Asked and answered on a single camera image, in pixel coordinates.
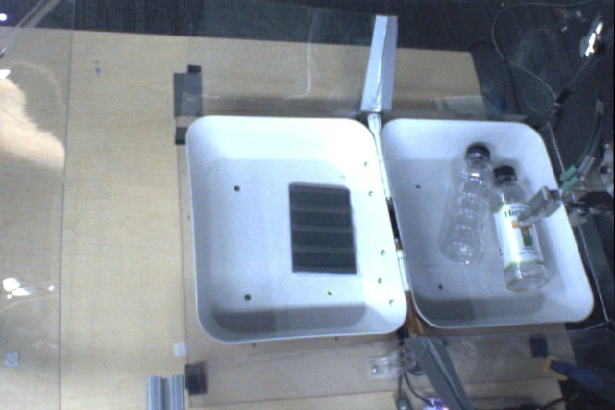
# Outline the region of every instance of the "white wire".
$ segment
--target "white wire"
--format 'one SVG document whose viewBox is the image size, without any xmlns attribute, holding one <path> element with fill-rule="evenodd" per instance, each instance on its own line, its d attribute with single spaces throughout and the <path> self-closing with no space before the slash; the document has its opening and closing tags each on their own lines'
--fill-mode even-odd
<svg viewBox="0 0 615 410">
<path fill-rule="evenodd" d="M 537 74 L 534 74 L 530 70 L 527 70 L 525 67 L 522 67 L 519 63 L 517 63 L 517 62 L 515 62 L 513 60 L 510 60 L 510 59 L 507 59 L 506 56 L 504 55 L 504 53 L 502 53 L 502 50 L 500 49 L 500 46 L 498 45 L 498 40 L 496 39 L 496 26 L 498 24 L 498 20 L 500 19 L 502 14 L 505 13 L 506 11 L 509 11 L 511 9 L 516 9 L 516 8 L 519 8 L 519 7 L 553 7 L 553 8 L 559 8 L 559 9 L 566 9 L 566 8 L 584 6 L 586 4 L 591 4 L 592 2 L 595 2 L 595 1 L 597 1 L 597 0 L 583 0 L 583 1 L 580 1 L 580 2 L 571 2 L 571 3 L 565 3 L 565 4 L 557 4 L 557 3 L 551 3 L 551 2 L 522 2 L 521 4 L 512 4 L 510 6 L 504 7 L 503 9 L 501 9 L 496 14 L 496 16 L 493 19 L 493 23 L 491 24 L 491 42 L 493 43 L 493 47 L 495 48 L 496 53 L 502 59 L 506 60 L 512 66 L 514 66 L 514 67 L 518 68 L 519 70 L 525 72 L 529 76 L 533 77 L 538 83 L 543 85 L 551 93 L 553 99 L 556 100 L 557 99 L 557 94 L 555 93 L 553 88 L 546 81 L 544 81 Z"/>
</svg>

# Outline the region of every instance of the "light wood surface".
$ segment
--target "light wood surface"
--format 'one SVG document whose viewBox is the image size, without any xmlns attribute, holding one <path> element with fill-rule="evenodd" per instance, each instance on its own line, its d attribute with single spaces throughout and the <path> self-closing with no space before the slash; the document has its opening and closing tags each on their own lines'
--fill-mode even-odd
<svg viewBox="0 0 615 410">
<path fill-rule="evenodd" d="M 355 84 L 362 84 L 366 49 L 314 46 L 308 52 L 293 43 L 88 32 L 74 33 L 72 41 L 61 230 L 61 408 L 145 408 L 148 377 L 180 374 L 190 357 L 223 360 L 269 351 L 199 345 L 204 335 L 195 324 L 194 280 L 185 257 L 189 238 L 180 201 L 183 162 L 174 145 L 173 73 L 201 65 L 215 95 L 320 101 L 353 90 L 360 94 Z M 435 109 L 436 98 L 479 94 L 469 54 L 398 51 L 396 105 Z M 181 352 L 186 341 L 192 344 L 189 357 Z M 340 342 L 348 344 L 327 343 Z M 311 341 L 288 348 L 314 344 L 327 346 Z M 357 360 L 363 360 L 359 353 Z M 343 376 L 340 381 L 346 384 Z M 247 383 L 220 384 L 231 392 Z M 535 384 L 541 395 L 556 394 L 550 379 Z M 389 409 L 394 386 L 387 381 L 367 394 L 225 408 Z M 513 388 L 505 390 L 515 394 Z M 487 390 L 485 385 L 476 392 Z M 295 395 L 330 391 L 299 387 Z M 229 394 L 222 392 L 216 403 L 232 401 Z"/>
</svg>

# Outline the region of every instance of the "tray containing bottles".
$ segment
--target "tray containing bottles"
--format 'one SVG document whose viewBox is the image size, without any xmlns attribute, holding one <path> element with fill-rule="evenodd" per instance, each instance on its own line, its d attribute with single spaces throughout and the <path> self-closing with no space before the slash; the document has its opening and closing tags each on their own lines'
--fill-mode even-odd
<svg viewBox="0 0 615 410">
<path fill-rule="evenodd" d="M 533 225 L 548 282 L 514 291 L 504 276 L 496 221 L 485 223 L 476 261 L 452 261 L 441 248 L 452 166 L 480 143 L 494 168 L 509 166 L 530 194 L 557 181 L 541 136 L 512 122 L 396 119 L 384 126 L 382 149 L 416 308 L 441 328 L 516 326 L 585 319 L 593 295 L 563 207 Z"/>
</svg>

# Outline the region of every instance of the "black bottle cap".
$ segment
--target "black bottle cap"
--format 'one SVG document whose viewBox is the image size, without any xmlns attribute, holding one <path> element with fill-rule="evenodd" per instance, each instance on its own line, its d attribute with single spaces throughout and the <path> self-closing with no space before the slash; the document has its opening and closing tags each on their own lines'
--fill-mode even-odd
<svg viewBox="0 0 615 410">
<path fill-rule="evenodd" d="M 468 150 L 465 152 L 465 156 L 466 157 L 483 156 L 486 158 L 486 160 L 489 160 L 491 158 L 491 153 L 489 152 L 489 149 L 487 149 L 483 145 L 472 144 L 470 147 L 468 147 Z"/>
<path fill-rule="evenodd" d="M 517 181 L 517 173 L 515 168 L 512 166 L 500 166 L 499 168 L 494 169 L 493 176 L 496 179 L 496 182 L 504 179 Z"/>
</svg>

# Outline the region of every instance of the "clear plastic bottle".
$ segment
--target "clear plastic bottle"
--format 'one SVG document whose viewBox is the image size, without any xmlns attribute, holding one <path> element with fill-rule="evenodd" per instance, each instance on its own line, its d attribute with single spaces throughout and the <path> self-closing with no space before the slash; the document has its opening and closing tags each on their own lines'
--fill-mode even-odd
<svg viewBox="0 0 615 410">
<path fill-rule="evenodd" d="M 478 263 L 484 258 L 489 197 L 493 191 L 489 158 L 486 147 L 474 144 L 466 151 L 465 159 L 455 165 L 440 251 L 457 263 Z"/>
<path fill-rule="evenodd" d="M 528 210 L 526 193 L 513 167 L 494 170 L 493 217 L 500 241 L 506 287 L 511 291 L 537 289 L 549 282 L 534 224 L 519 227 L 516 217 Z"/>
</svg>

